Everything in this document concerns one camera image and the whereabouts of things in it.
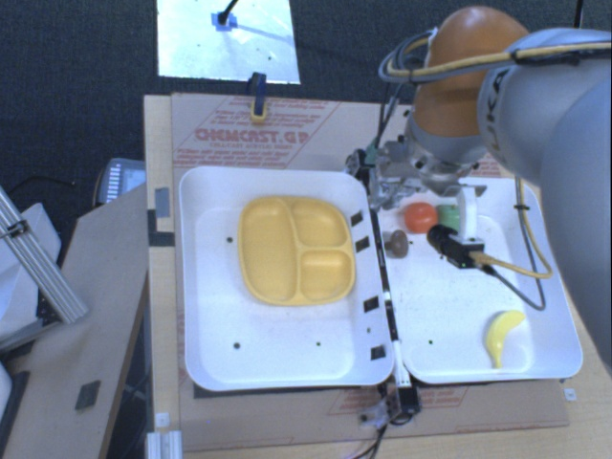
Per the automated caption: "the yellow banana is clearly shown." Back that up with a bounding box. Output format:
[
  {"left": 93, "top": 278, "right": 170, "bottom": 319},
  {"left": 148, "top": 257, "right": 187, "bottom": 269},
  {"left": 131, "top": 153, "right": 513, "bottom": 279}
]
[{"left": 484, "top": 309, "right": 527, "bottom": 370}]

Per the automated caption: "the green cylinder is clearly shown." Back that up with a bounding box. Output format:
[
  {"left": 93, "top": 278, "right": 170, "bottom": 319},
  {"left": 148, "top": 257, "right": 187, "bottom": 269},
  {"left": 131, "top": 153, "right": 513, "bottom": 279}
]
[{"left": 436, "top": 203, "right": 463, "bottom": 231}]

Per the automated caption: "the brown mushroom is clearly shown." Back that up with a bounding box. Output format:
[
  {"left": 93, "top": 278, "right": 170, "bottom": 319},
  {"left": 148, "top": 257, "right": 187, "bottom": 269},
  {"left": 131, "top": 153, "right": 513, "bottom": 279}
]
[{"left": 382, "top": 229, "right": 410, "bottom": 259}]

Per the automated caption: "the black cylinder on white bracket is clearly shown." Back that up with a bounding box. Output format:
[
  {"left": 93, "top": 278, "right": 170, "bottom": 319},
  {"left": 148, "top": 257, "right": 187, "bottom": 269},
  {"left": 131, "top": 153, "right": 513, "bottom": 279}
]
[{"left": 426, "top": 186, "right": 487, "bottom": 271}]

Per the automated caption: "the orange red tomato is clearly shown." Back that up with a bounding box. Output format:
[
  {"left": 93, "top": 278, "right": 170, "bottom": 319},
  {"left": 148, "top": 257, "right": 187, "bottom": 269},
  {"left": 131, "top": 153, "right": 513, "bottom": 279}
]
[{"left": 404, "top": 201, "right": 439, "bottom": 235}]

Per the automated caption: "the white plastic tray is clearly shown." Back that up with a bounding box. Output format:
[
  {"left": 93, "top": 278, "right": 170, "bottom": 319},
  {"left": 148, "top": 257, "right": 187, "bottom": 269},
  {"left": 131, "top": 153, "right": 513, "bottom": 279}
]
[
  {"left": 375, "top": 174, "right": 585, "bottom": 385},
  {"left": 178, "top": 165, "right": 397, "bottom": 393}
]

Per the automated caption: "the brown cardboard board red print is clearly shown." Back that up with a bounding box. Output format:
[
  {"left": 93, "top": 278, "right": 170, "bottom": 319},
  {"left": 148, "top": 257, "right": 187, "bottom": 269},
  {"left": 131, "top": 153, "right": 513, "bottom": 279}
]
[{"left": 169, "top": 92, "right": 571, "bottom": 453}]

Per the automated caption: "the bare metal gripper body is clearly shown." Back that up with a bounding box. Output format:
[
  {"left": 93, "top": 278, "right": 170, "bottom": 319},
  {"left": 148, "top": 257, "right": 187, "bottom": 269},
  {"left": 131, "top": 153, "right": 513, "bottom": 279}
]
[{"left": 368, "top": 139, "right": 488, "bottom": 211}]

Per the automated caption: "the yellow divided plate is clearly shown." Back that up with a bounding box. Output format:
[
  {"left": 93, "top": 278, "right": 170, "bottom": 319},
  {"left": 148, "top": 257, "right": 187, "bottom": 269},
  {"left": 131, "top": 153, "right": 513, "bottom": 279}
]
[{"left": 236, "top": 195, "right": 358, "bottom": 308}]

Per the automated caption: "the black block with thin wires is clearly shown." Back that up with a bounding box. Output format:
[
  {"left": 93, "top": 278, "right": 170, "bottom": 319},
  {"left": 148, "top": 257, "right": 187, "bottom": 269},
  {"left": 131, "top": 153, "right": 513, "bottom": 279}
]
[
  {"left": 345, "top": 148, "right": 373, "bottom": 182},
  {"left": 382, "top": 383, "right": 423, "bottom": 419}
]

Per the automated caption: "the thin black and white rod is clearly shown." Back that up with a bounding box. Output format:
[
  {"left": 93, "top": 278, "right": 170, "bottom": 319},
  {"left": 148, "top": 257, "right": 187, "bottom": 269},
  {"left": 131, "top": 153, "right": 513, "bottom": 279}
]
[{"left": 364, "top": 173, "right": 413, "bottom": 392}]

